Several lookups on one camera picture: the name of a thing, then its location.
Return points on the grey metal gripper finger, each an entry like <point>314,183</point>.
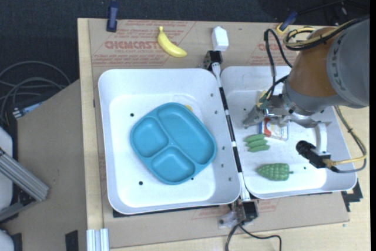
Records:
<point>250,120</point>

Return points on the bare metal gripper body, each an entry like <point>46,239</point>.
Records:
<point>276,108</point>

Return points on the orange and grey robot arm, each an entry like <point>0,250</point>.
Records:
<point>323,67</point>

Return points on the white red blue packet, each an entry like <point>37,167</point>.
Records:
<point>277,132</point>

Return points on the green pea pods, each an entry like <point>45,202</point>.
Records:
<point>256,143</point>

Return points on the thin black and white rod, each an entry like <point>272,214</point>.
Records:
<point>232,138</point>

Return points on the white plastic tray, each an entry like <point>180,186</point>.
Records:
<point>123,85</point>
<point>282,153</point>

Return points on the green grapes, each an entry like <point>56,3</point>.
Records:
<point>273,172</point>

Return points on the small yellow object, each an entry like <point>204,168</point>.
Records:
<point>188,108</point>

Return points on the blue divided plate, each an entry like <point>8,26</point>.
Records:
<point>173,141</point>

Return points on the small white carton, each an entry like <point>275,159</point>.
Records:
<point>220,38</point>

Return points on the yellow banana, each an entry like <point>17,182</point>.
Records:
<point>169,45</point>

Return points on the brown cardboard board red print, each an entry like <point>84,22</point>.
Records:
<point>141,47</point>

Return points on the black cylinder on white bracket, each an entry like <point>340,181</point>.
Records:
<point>311,153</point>

